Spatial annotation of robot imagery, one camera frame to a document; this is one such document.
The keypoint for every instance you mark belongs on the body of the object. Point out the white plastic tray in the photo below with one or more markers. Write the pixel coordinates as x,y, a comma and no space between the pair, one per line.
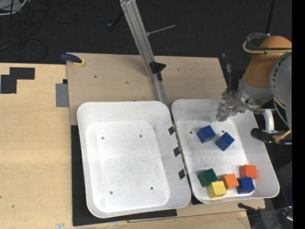
128,166
214,159

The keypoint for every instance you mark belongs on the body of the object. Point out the black cylinder on white bracket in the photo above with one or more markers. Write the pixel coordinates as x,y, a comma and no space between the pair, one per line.
264,135

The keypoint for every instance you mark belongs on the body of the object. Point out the pale wood board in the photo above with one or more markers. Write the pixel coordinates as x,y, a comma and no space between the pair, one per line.
114,80

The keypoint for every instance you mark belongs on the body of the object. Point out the orange cube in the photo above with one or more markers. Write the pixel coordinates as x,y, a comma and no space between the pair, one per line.
248,171
230,181

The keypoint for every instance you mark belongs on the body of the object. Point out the yellow cube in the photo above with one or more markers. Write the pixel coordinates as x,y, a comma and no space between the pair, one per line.
216,189

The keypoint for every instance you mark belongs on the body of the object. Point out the green cube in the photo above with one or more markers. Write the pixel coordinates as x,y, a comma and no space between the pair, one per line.
207,177

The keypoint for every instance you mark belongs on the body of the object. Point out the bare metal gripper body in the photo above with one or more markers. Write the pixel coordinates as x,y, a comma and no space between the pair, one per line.
240,102

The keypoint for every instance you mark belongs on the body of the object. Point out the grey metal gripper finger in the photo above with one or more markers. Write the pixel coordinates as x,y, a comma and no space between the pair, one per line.
229,115
220,112

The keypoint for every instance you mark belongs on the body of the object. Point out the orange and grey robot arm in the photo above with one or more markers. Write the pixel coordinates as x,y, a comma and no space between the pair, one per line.
264,65

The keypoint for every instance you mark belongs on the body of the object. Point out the blue cube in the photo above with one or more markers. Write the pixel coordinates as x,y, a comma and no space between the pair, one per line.
246,185
206,133
224,141

